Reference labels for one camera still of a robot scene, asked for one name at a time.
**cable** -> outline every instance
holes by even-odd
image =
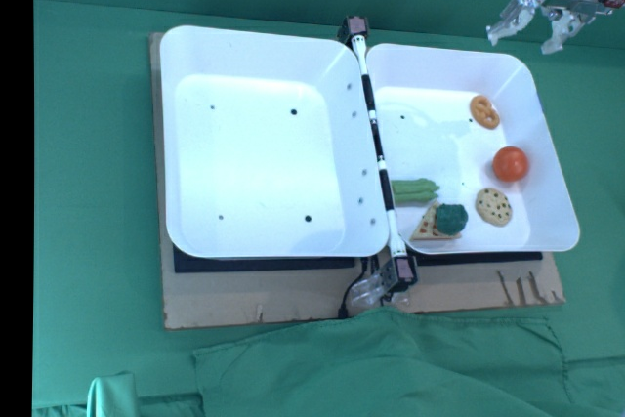
[[[349,317],[348,307],[347,307],[348,294],[350,293],[350,290],[352,290],[352,287],[356,285],[359,281],[361,281],[362,278],[364,277],[364,274],[367,272],[367,267],[369,265],[369,258],[362,257],[360,258],[360,262],[362,263],[362,271],[360,272],[360,275],[358,276],[358,278],[356,278],[352,283],[350,283],[350,286],[346,289],[345,294],[343,294],[343,301],[341,302],[341,307],[339,308],[339,319],[345,319]]]

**cardboard base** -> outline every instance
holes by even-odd
[[[158,188],[163,317],[166,329],[208,328],[336,318],[360,266],[314,270],[176,272],[165,226],[165,186],[159,43],[149,38]],[[551,253],[512,262],[419,267],[419,282],[396,294],[408,313],[434,313],[561,304],[562,283]],[[362,310],[350,308],[350,314]]]

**red tomato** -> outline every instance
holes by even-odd
[[[522,149],[502,147],[492,159],[492,170],[501,181],[518,181],[529,170],[529,161]]]

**green vegetable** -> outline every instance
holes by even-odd
[[[438,186],[434,181],[426,178],[414,180],[393,180],[391,189],[395,203],[427,202],[433,200]]]
[[[462,231],[469,221],[469,214],[461,204],[443,203],[437,208],[437,228],[441,233],[453,236]]]

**pretzel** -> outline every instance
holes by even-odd
[[[486,96],[475,96],[471,100],[470,109],[477,123],[483,125],[486,129],[494,129],[499,125],[499,115]]]

